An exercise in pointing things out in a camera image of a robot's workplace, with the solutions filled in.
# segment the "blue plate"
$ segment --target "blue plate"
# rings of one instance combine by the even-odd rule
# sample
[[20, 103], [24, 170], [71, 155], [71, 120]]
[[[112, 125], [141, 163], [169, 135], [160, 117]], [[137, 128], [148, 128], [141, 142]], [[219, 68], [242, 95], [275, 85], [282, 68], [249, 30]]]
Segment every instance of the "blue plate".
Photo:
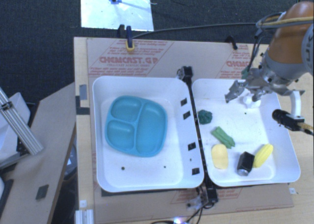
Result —
[[121, 96], [109, 108], [105, 138], [114, 149], [152, 157], [163, 147], [167, 113], [159, 104], [134, 96]]

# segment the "black bracket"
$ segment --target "black bracket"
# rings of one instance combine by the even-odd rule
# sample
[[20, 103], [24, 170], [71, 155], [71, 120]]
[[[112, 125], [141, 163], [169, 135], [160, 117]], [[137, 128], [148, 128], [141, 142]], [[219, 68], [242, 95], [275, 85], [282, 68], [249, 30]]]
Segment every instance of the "black bracket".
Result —
[[201, 157], [202, 157], [202, 163], [203, 163], [203, 169], [204, 169], [204, 183], [206, 186], [208, 201], [209, 203], [214, 204], [218, 202], [218, 195], [217, 195], [216, 188], [214, 187], [214, 184], [208, 175], [205, 154], [204, 154], [204, 149], [203, 149], [203, 142], [201, 138], [201, 132], [200, 132], [200, 127], [199, 127], [199, 122], [198, 122], [197, 112], [196, 112], [196, 107], [195, 107], [195, 101], [194, 101], [194, 96], [193, 96], [193, 91], [192, 91], [192, 77], [193, 77], [192, 67], [190, 66], [182, 67], [181, 69], [177, 71], [177, 77], [181, 79], [183, 82], [185, 82], [188, 87], [188, 91], [189, 91], [190, 99], [191, 99], [191, 105], [193, 109], [196, 133], [197, 133], [198, 143], [199, 143]]
[[232, 35], [229, 35], [226, 38], [225, 42], [228, 42], [228, 43], [231, 42], [234, 50], [237, 50], [236, 40], [235, 40], [235, 38]]

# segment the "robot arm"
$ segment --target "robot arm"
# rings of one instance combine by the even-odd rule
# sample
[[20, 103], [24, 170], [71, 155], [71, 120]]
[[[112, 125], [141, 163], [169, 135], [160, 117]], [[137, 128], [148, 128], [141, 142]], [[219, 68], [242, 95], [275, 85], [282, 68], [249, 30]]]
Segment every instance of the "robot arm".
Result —
[[[273, 118], [290, 130], [312, 134], [309, 129], [313, 128], [305, 126], [304, 118], [300, 115], [300, 96], [304, 91], [289, 90], [287, 86], [307, 72], [313, 75], [313, 8], [313, 2], [299, 2], [286, 13], [266, 16], [257, 23], [257, 46], [254, 45], [251, 62], [243, 71], [245, 81], [234, 82], [230, 92], [225, 95], [227, 103], [238, 97], [244, 89], [251, 92], [253, 103], [272, 92], [290, 96], [291, 113], [276, 110]], [[261, 34], [271, 29], [276, 31], [262, 55], [261, 64], [258, 68], [251, 68]]]

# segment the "white tray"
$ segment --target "white tray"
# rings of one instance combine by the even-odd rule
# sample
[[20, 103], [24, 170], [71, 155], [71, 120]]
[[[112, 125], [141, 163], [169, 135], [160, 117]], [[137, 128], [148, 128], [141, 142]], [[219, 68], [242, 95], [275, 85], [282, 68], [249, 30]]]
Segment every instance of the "white tray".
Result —
[[[108, 192], [198, 187], [204, 170], [188, 88], [174, 78], [103, 76], [93, 83], [97, 180]], [[119, 96], [137, 96], [159, 103], [168, 115], [162, 150], [150, 158], [111, 148], [105, 140], [105, 120], [111, 103]], [[190, 116], [183, 119], [183, 114]], [[188, 145], [195, 148], [188, 150]]]
[[[261, 105], [247, 109], [241, 97], [225, 102], [234, 80], [198, 79], [193, 84], [193, 95], [197, 111], [212, 112], [210, 124], [200, 125], [204, 153], [211, 180], [222, 187], [247, 186], [257, 184], [288, 183], [300, 176], [297, 161], [288, 130], [280, 127], [272, 119], [272, 112], [280, 108], [275, 93], [262, 97]], [[210, 132], [220, 126], [234, 138], [235, 147], [228, 149], [229, 166], [226, 170], [216, 169], [212, 163], [211, 148], [220, 143]], [[239, 156], [244, 151], [253, 155], [266, 143], [274, 146], [273, 153], [260, 168], [254, 168], [248, 176], [236, 172]]]

